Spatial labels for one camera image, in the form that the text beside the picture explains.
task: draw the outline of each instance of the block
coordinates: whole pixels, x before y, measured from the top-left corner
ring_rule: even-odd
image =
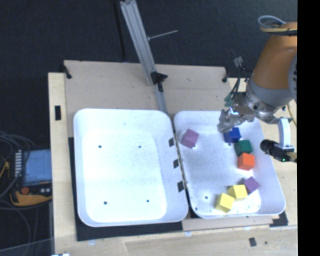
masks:
[[[221,193],[215,202],[215,209],[220,210],[224,213],[229,212],[232,209],[235,198],[226,193]]]
[[[250,171],[255,167],[255,156],[253,154],[242,153],[237,158],[237,167],[245,171]]]
[[[247,178],[243,184],[245,185],[248,195],[260,187],[260,184],[255,180],[254,177]]]
[[[196,145],[198,138],[199,138],[199,133],[197,133],[191,129],[188,129],[184,133],[180,143],[182,145],[192,149]]]
[[[223,134],[226,143],[236,143],[240,140],[241,135],[238,127],[233,127],[231,131]]]
[[[228,195],[238,201],[245,199],[248,196],[247,188],[244,184],[233,185],[229,187]]]
[[[239,140],[237,143],[234,144],[234,150],[237,157],[240,156],[243,152],[250,154],[252,152],[250,140]]]

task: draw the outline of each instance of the orange object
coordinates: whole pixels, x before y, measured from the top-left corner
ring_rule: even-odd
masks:
[[[243,152],[238,156],[237,166],[239,169],[250,171],[255,167],[255,156],[253,154]]]

